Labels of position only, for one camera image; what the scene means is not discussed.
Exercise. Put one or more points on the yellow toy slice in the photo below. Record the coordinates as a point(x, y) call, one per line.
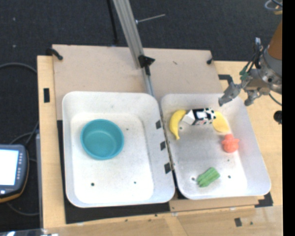
point(221, 125)

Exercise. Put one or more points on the brown cardboard board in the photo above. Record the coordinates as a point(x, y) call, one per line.
point(96, 70)

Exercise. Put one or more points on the teal bowl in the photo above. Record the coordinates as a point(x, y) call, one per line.
point(102, 139)

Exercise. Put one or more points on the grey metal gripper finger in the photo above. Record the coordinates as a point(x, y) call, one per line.
point(228, 94)
point(251, 97)

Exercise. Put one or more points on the thin black rod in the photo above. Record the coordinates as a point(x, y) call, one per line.
point(167, 141)

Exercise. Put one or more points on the green toy beans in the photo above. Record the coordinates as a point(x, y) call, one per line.
point(208, 177)

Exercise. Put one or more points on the black and white milk carton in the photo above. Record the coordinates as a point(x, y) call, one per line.
point(200, 116)

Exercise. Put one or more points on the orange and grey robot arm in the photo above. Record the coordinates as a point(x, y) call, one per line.
point(276, 45)

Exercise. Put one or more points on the white plastic tray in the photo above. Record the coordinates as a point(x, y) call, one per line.
point(201, 154)
point(137, 156)

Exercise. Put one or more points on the orange-pink toy food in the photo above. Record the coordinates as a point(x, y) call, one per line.
point(229, 143)

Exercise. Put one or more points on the yellow banana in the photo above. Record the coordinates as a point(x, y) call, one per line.
point(174, 123)

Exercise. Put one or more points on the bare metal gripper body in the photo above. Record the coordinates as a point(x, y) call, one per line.
point(269, 80)

